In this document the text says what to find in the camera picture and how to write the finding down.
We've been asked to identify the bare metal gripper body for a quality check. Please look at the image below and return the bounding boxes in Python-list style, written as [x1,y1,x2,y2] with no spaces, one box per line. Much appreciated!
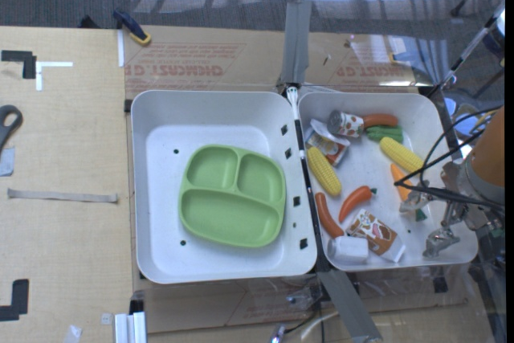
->
[431,162,504,233]

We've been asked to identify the orange toy carrot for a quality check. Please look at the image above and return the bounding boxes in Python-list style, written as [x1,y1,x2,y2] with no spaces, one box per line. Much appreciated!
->
[337,185,379,225]
[390,162,429,223]

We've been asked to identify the yellow toy corn cob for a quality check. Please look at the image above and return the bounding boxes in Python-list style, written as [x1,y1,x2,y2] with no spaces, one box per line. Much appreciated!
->
[378,136,426,174]
[306,145,343,198]

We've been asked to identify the brown and white carton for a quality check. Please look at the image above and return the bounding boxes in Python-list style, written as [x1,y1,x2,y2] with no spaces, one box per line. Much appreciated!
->
[345,208,407,264]

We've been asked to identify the white plastic tray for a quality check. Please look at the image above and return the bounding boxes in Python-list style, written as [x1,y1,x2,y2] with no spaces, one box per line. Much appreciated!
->
[130,89,319,285]
[297,91,480,273]

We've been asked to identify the green toy beans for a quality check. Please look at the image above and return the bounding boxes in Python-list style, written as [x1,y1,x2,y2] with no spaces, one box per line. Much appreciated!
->
[365,125,405,145]

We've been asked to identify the small white bottle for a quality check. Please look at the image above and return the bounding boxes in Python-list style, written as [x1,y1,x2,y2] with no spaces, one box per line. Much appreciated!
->
[326,235,370,266]

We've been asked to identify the orange toy sausage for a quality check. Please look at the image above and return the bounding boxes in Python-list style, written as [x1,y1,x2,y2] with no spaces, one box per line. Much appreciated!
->
[314,191,346,240]
[361,112,399,130]

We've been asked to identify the small can with red print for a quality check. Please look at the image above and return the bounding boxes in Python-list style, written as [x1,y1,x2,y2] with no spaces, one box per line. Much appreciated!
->
[326,109,365,139]

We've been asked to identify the white and orange packet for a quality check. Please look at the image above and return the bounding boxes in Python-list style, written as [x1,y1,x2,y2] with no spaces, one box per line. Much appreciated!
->
[304,118,352,168]

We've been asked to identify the thin black and white rod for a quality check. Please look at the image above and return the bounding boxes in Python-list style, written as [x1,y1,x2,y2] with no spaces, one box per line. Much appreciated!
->
[286,85,324,271]

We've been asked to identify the green divided plate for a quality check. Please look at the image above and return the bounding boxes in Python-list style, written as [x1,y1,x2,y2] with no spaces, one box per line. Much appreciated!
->
[177,144,288,249]

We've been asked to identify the brown cardboard board red print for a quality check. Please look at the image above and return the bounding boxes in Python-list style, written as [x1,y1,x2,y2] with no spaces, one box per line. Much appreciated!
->
[122,26,485,334]

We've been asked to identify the grey scissors handle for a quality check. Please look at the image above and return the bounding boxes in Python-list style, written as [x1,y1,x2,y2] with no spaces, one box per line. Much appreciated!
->
[0,104,24,157]

